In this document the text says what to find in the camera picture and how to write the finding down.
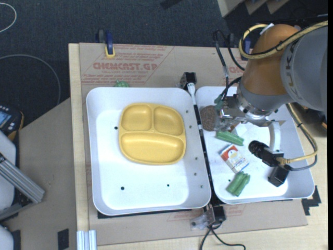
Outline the white plastic tray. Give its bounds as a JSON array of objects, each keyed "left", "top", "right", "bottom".
[
  {"left": 85, "top": 86, "right": 212, "bottom": 216},
  {"left": 194, "top": 85, "right": 316, "bottom": 205}
]

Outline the black block with thin wires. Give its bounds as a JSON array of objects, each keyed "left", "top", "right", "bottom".
[
  {"left": 178, "top": 71, "right": 197, "bottom": 90},
  {"left": 189, "top": 205, "right": 227, "bottom": 231}
]

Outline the green toy celery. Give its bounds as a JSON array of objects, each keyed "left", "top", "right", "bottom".
[{"left": 215, "top": 130, "right": 246, "bottom": 147}]

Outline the thin black and white rod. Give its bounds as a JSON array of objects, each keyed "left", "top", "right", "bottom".
[{"left": 187, "top": 83, "right": 217, "bottom": 206}]

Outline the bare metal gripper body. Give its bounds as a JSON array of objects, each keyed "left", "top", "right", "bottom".
[{"left": 220, "top": 95, "right": 273, "bottom": 127}]

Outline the green toy asparagus bundle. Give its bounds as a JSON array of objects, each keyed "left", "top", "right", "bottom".
[{"left": 225, "top": 171, "right": 251, "bottom": 197}]

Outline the black cylinder on white bracket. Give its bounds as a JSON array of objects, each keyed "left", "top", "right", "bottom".
[{"left": 248, "top": 119, "right": 290, "bottom": 188}]

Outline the white and orange carton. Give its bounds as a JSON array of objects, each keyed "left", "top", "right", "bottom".
[{"left": 220, "top": 144, "right": 250, "bottom": 174}]

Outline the yellow divided plate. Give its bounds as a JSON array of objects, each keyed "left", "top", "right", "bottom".
[{"left": 118, "top": 102, "right": 187, "bottom": 166}]

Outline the brown cardboard board red print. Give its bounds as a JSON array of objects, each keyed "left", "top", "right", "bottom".
[{"left": 79, "top": 42, "right": 309, "bottom": 246}]

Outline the brown round biscuit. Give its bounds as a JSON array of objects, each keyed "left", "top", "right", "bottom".
[{"left": 199, "top": 105, "right": 218, "bottom": 132}]

